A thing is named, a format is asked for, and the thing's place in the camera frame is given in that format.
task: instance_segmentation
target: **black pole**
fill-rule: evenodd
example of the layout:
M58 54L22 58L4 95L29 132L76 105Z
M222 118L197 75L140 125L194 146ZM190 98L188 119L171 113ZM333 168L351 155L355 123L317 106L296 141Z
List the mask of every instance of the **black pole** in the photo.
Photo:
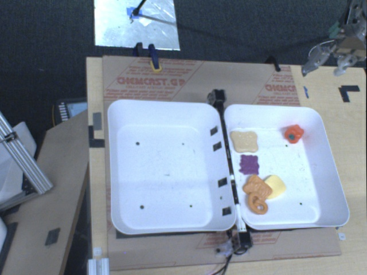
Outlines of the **black pole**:
M137 15L139 14L139 10L140 10L140 8L142 8L142 6L144 5L145 1L147 1L147 0L142 0L142 1L140 2L139 6L138 6L137 8L135 8L135 9L132 11L131 16L133 16L133 15L134 15L134 16L137 16Z

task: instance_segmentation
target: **robotic arm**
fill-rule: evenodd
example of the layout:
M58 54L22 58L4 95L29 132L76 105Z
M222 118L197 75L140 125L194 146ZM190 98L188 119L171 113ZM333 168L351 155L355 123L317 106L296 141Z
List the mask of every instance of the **robotic arm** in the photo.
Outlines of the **robotic arm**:
M366 60L366 16L366 0L348 0L342 17L329 29L330 40L310 50L309 60L302 66L303 76L318 69L331 54L338 60L335 76Z

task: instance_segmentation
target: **red toy tomato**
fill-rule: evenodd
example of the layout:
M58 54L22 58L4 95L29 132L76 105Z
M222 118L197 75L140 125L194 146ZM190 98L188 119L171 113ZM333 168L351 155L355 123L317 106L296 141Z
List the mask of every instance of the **red toy tomato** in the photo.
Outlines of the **red toy tomato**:
M303 133L304 133L304 130L301 129L301 127L299 127L298 124L296 124L288 128L284 135L291 144L295 144L302 137Z

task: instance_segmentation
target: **tray with toy food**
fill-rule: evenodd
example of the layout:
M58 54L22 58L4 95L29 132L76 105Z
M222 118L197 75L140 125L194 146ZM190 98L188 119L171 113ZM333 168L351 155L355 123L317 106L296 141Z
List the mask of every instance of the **tray with toy food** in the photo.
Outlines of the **tray with toy food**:
M204 103L118 100L107 118L111 218L122 233L222 231L236 219L258 230L328 227L349 218L322 119L310 108L230 105L221 121Z

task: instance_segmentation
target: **dark floor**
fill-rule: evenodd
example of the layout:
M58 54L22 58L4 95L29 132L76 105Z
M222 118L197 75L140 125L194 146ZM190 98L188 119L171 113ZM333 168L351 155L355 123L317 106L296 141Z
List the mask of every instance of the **dark floor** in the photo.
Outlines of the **dark floor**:
M161 57L262 63L271 54L280 64L299 65L346 6L346 0L174 2L181 51ZM86 95L86 57L132 55L94 45L93 0L0 0L0 11L0 111L12 125L26 121L36 140L52 126L58 99ZM76 236L79 245L84 235Z

